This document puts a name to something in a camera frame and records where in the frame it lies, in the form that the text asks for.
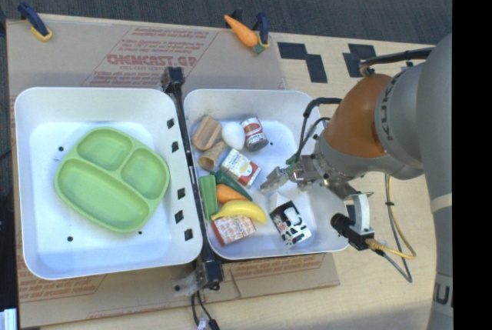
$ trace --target cardboard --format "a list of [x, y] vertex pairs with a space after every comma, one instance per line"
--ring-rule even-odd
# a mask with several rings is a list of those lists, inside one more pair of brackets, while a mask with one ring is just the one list
[[[257, 55], [227, 29], [40, 16], [54, 33], [50, 42], [36, 39], [26, 21], [7, 22], [11, 106], [21, 91], [33, 86], [159, 88], [168, 65], [184, 69], [184, 95], [196, 88], [284, 88], [279, 55]], [[13, 118], [12, 112], [17, 187]], [[190, 305], [172, 282], [188, 275], [191, 264], [59, 281], [37, 278], [24, 263], [18, 189], [14, 194], [21, 328]], [[231, 262], [223, 269], [220, 290], [204, 291], [206, 301], [340, 283], [330, 253]]]

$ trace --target green divided plate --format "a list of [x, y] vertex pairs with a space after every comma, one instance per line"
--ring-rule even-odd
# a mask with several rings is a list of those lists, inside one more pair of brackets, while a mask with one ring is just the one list
[[139, 140], [114, 128], [86, 133], [55, 173], [61, 199], [115, 232], [134, 232], [152, 216], [169, 185], [169, 167]]

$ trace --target white egg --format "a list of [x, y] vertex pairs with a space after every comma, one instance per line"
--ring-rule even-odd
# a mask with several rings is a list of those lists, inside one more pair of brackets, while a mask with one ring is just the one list
[[229, 147], [242, 150], [246, 134], [244, 129], [238, 122], [227, 122], [222, 125], [222, 139]]

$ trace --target green vegetable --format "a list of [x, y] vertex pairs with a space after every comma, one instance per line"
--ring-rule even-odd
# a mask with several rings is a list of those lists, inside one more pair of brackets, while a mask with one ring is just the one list
[[224, 184], [229, 188], [233, 188], [236, 192], [241, 193], [245, 196], [250, 202], [253, 201], [253, 198], [246, 192], [246, 190], [241, 186], [239, 182], [234, 180], [228, 173], [224, 170], [217, 170], [216, 172], [210, 172], [210, 175], [215, 177], [216, 184]]
[[201, 199], [205, 218], [210, 220], [210, 215], [218, 211], [217, 190], [215, 188], [215, 177], [213, 175], [204, 175], [198, 179], [200, 185]]

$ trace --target orange object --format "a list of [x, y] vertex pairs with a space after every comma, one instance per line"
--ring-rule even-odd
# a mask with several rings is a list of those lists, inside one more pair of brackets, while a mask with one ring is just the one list
[[231, 200], [248, 200], [246, 196], [243, 196], [226, 184], [217, 184], [215, 188], [217, 190], [217, 202], [221, 204], [230, 202]]
[[237, 19], [234, 19], [228, 15], [224, 15], [224, 18], [243, 44], [245, 44], [247, 47], [256, 46], [256, 44], [258, 43], [258, 36], [252, 30], [250, 30], [242, 22], [239, 22]]

